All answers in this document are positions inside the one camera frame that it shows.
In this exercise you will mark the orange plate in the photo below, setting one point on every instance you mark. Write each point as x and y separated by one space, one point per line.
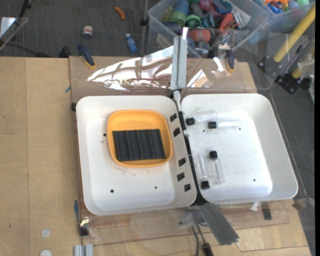
137 120

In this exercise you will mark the black ribbed holder tray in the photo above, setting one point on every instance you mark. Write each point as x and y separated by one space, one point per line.
138 145

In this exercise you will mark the clear bottle black cap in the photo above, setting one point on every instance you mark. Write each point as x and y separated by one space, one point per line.
216 167
202 170
225 124
200 117

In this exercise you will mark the white plastic tray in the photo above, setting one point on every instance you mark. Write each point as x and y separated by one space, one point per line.
245 160
130 190

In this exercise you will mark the blue bottle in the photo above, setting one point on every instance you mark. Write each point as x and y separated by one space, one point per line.
131 43

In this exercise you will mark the clear plastic storage bin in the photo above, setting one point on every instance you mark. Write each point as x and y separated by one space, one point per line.
160 17

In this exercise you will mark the small can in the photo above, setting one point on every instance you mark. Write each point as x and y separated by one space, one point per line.
87 32

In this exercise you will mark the orange toy sausage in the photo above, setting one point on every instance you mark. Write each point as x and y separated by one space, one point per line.
120 12

